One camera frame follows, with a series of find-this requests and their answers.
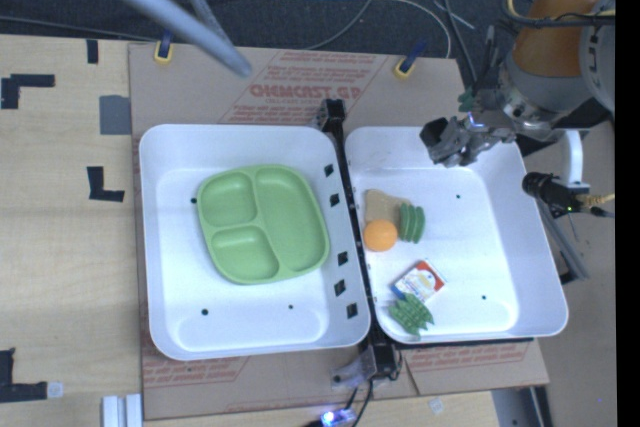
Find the green pea pods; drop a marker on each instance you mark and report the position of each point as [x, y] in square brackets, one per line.
[410, 315]

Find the green divided plate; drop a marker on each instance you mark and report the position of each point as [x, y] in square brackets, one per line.
[270, 220]

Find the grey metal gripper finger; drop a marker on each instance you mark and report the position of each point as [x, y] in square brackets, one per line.
[456, 155]
[434, 133]

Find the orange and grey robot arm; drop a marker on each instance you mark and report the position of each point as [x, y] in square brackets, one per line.
[560, 25]

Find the black cylinder on white bracket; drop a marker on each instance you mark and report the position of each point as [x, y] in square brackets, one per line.
[544, 185]

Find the white and red packet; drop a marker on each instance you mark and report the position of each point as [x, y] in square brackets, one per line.
[419, 282]

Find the white plastic tray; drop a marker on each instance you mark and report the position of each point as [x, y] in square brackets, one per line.
[250, 315]
[475, 255]

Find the orange ball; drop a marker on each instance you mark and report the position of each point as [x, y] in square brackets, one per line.
[380, 235]

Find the green sliced toy vegetable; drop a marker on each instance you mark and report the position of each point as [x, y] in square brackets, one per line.
[412, 223]

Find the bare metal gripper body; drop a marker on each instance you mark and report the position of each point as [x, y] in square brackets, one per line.
[495, 127]

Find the brown cardboard board red print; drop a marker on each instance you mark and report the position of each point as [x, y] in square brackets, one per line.
[190, 85]

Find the thin black rod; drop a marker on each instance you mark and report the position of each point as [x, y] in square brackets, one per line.
[356, 225]

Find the tan bread slice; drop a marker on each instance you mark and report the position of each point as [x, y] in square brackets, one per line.
[379, 205]

